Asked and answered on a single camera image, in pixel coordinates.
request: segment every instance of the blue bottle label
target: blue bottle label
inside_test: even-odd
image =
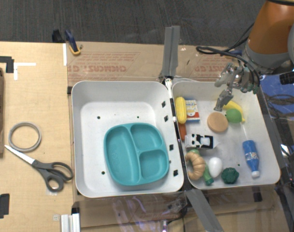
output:
[[[245,154],[246,160],[258,159],[256,152],[249,152]]]

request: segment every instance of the round beige disc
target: round beige disc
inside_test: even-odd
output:
[[[207,119],[207,124],[214,132],[224,132],[228,127],[227,118],[219,112],[210,114]]]

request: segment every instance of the gray ring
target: gray ring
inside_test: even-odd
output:
[[[12,142],[12,135],[13,135],[13,132],[14,132],[17,128],[22,127],[22,126],[30,126],[30,127],[32,127],[32,128],[37,132],[37,134],[38,134],[38,136],[39,136],[37,142],[35,143],[35,145],[33,145],[33,146],[30,147],[30,148],[19,148],[19,147],[17,147],[16,145],[14,145],[13,142]],[[20,123],[18,123],[18,124],[15,124],[15,125],[10,129],[10,132],[9,132],[9,134],[8,134],[8,143],[9,143],[9,145],[10,145],[12,148],[14,148],[14,149],[16,149],[16,150],[18,150],[18,151],[20,151],[20,152],[30,152],[30,151],[36,149],[36,148],[40,145],[41,140],[42,140],[42,134],[41,134],[41,132],[40,132],[40,129],[38,128],[38,126],[36,126],[35,124],[33,124],[33,123],[31,123],[31,122],[20,122]]]

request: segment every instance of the teal plate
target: teal plate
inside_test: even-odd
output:
[[[169,169],[162,135],[156,127],[146,123],[110,128],[104,138],[104,153],[112,178],[123,186],[157,181]]]

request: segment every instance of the black scissors handle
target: black scissors handle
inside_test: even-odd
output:
[[[51,162],[51,163],[42,163],[38,160],[34,160],[32,166],[36,168],[41,175],[43,176],[47,188],[52,191],[61,191],[63,189],[64,181],[73,179],[74,174],[69,165],[62,162]],[[69,175],[65,175],[61,170],[56,169],[55,167],[65,168]],[[50,185],[50,181],[54,180],[57,182],[58,187],[53,187]]]

